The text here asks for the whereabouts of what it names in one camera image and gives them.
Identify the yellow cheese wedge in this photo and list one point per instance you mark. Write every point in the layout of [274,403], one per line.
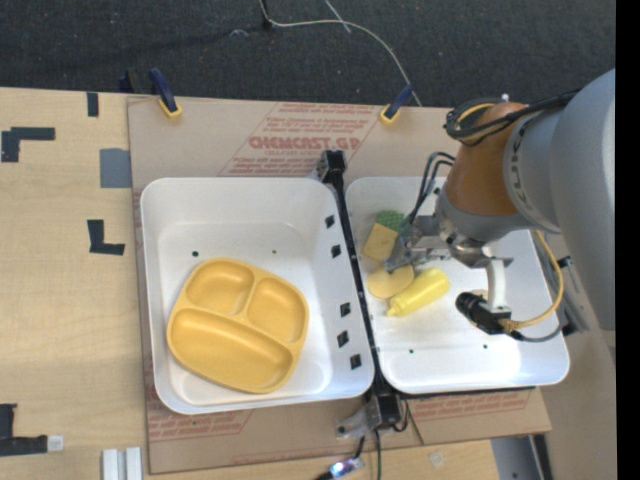
[378,243]

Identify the white plastic tray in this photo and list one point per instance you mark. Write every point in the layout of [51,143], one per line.
[240,218]
[450,358]

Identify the black cylinder on white bracket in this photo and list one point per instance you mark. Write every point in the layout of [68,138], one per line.
[482,313]

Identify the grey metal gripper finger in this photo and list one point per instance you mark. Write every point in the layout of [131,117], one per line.
[397,263]
[410,244]

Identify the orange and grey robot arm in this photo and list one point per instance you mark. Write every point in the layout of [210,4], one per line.
[575,178]

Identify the yellow squeeze bottle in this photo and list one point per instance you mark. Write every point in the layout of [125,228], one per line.
[420,290]

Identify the yellow divided plate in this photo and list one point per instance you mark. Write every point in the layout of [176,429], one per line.
[235,328]

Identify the brown cardboard board red print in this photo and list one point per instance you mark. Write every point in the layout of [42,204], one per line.
[225,138]

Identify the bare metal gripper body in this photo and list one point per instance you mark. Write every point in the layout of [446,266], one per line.
[462,250]

